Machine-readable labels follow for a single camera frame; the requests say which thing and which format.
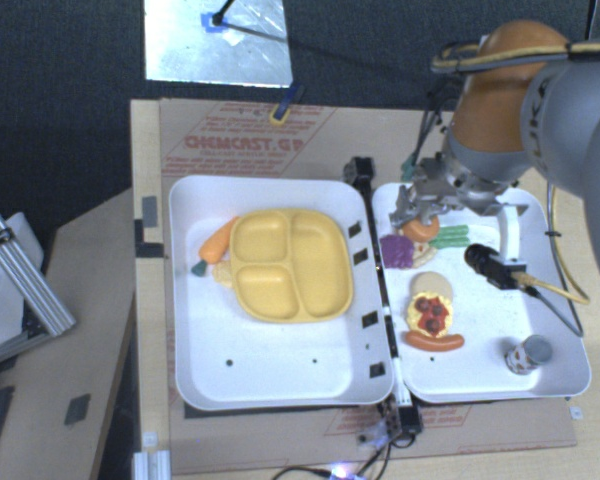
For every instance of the black cylinder on white bracket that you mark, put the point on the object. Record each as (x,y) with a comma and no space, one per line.
(495,265)

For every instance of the pale yellow toy food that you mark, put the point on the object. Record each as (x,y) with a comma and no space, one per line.
(223,274)

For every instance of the purple grapes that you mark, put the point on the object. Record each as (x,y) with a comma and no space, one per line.
(396,252)

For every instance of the small printed can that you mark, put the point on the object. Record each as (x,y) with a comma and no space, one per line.
(527,354)

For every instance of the yellow divided plate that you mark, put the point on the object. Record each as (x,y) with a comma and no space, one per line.
(290,263)

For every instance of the orange sausage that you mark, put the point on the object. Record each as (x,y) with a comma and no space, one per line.
(435,341)

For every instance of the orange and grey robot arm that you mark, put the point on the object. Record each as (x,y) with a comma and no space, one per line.
(500,113)

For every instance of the thin black and white rod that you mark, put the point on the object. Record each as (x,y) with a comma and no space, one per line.
(380,268)

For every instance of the orange doughnut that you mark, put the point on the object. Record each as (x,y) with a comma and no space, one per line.
(420,232)

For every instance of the pale yellow toy biscuit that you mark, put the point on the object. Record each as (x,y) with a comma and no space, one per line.
(424,255)

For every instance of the brown cardboard board, red print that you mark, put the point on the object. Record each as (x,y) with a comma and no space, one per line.
(250,143)

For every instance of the beige round bread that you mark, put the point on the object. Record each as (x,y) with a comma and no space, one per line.
(432,284)

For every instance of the green beans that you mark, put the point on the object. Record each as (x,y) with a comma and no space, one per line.
(450,238)

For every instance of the orange carrot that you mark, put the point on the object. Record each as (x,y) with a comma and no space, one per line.
(217,243)

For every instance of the pizza slice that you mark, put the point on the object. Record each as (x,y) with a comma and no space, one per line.
(430,315)

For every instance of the white plastic tray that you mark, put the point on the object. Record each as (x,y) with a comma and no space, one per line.
(280,358)
(485,318)

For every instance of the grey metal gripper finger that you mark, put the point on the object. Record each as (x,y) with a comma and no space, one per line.
(404,210)
(430,214)

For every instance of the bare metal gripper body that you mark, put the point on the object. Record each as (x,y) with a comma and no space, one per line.
(450,185)

